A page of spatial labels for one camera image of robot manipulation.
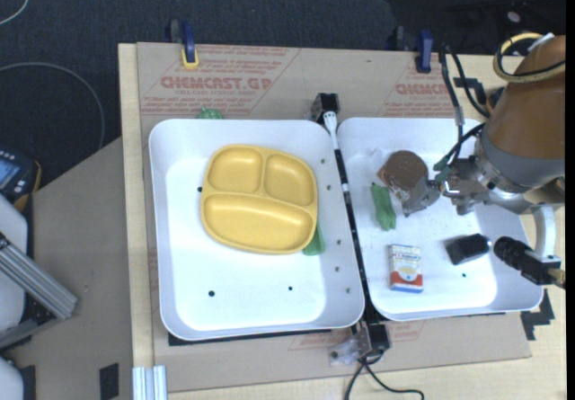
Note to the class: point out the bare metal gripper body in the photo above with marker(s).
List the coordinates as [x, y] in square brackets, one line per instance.
[469, 184]

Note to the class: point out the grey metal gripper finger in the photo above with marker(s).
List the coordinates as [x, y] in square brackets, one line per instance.
[468, 206]
[422, 197]

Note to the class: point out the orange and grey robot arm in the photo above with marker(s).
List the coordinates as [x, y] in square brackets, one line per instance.
[525, 119]

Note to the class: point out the brown round biscuit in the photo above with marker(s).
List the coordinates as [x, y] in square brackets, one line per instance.
[404, 166]

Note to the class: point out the green toy vegetable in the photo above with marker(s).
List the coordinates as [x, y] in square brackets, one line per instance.
[210, 113]
[315, 245]
[383, 209]

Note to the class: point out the black rounded box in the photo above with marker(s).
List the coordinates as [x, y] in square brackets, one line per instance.
[467, 249]

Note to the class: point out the white and orange carton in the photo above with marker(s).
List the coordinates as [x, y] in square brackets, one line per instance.
[405, 270]

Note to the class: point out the thin black and white rod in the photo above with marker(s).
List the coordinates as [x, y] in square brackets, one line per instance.
[345, 182]

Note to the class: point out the white plastic tray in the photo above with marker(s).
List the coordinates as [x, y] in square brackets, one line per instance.
[449, 295]
[251, 290]

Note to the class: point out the yellow divided plate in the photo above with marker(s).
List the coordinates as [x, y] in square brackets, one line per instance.
[258, 209]

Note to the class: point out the brown cardboard board red print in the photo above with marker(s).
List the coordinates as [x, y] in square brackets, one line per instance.
[292, 70]

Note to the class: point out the black cylinder on white bracket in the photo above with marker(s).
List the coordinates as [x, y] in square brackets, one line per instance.
[530, 260]

